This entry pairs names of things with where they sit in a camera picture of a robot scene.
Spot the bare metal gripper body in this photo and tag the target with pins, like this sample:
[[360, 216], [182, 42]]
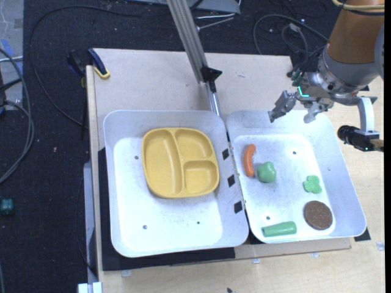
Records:
[[323, 87]]

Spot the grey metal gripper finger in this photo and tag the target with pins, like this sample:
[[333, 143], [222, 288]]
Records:
[[282, 105], [314, 112]]

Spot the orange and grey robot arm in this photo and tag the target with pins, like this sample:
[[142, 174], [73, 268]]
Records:
[[354, 32]]

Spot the orange toy sausage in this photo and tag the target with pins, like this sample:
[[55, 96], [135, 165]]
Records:
[[249, 162]]

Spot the thin black and white rod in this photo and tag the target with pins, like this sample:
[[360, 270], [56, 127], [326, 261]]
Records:
[[216, 104]]

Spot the green toy pepper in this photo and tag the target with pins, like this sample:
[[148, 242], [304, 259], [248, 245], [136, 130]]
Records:
[[266, 172]]

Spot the green toy broccoli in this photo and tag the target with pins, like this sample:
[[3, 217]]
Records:
[[312, 185]]

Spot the white plastic tray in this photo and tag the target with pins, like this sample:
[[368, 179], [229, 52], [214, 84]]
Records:
[[287, 194], [171, 218]]

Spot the brown round biscuit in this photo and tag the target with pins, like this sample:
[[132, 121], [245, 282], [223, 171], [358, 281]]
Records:
[[318, 215]]

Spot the yellow divided plate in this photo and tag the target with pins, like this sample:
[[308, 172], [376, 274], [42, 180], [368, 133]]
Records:
[[180, 163]]

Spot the green toy cucumber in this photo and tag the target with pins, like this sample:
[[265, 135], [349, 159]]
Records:
[[279, 229]]

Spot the pale cardboard board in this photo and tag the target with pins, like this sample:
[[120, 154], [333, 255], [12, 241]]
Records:
[[146, 84]]

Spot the black cylinder on white bracket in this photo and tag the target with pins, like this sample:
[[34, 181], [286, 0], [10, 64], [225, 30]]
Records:
[[357, 136]]

